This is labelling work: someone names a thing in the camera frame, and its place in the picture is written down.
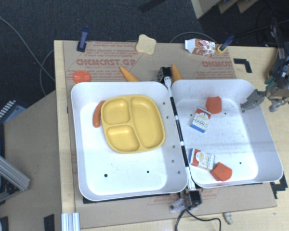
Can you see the white carton red end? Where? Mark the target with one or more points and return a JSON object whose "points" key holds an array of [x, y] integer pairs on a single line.
{"points": [[202, 159]]}

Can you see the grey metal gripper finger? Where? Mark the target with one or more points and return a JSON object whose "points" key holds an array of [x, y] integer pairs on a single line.
{"points": [[253, 100], [274, 103]]}

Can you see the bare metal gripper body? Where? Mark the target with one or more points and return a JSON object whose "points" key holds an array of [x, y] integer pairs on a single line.
{"points": [[281, 94]]}

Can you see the orange and white carton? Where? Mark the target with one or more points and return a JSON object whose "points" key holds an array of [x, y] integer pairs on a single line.
{"points": [[202, 47]]}

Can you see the orange round disc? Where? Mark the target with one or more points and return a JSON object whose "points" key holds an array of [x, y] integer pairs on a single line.
{"points": [[82, 76]]}

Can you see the yellow divided plate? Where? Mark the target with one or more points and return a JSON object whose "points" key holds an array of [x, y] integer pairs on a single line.
{"points": [[144, 121]]}

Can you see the orange angular block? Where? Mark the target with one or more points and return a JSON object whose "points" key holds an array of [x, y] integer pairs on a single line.
{"points": [[213, 105], [221, 172]]}

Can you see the beige bread slice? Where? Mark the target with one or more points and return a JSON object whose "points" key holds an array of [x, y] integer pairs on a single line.
{"points": [[146, 44]]}

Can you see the orange carrot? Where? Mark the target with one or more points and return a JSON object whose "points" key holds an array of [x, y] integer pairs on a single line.
{"points": [[128, 75], [176, 73]]}

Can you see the orange sausage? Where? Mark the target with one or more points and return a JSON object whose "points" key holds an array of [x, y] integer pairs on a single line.
{"points": [[96, 118]]}

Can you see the thin black and white rod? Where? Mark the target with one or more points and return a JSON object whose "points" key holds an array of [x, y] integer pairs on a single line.
{"points": [[178, 119]]}

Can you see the white plastic tray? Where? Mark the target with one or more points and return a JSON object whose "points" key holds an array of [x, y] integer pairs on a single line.
{"points": [[233, 138], [125, 172]]}

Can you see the brown cardboard board red print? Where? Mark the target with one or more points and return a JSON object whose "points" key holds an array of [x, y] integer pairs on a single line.
{"points": [[144, 61]]}

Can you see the white carton blue base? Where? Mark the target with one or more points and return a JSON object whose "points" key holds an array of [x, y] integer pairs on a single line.
{"points": [[200, 120]]}

